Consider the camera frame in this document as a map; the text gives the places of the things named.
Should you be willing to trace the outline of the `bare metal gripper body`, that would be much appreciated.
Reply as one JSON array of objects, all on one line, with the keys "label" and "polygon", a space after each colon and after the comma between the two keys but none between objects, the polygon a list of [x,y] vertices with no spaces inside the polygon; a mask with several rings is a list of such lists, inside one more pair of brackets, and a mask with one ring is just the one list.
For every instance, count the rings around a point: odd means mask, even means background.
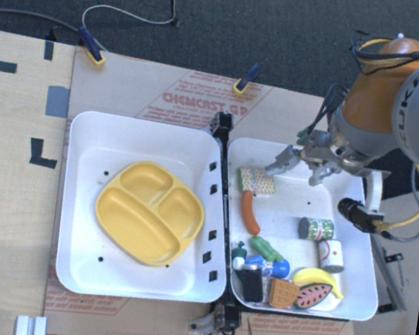
[{"label": "bare metal gripper body", "polygon": [[308,136],[300,155],[304,161],[317,167],[340,169],[357,176],[375,159],[354,150],[342,134],[330,134],[324,130],[314,130]]}]

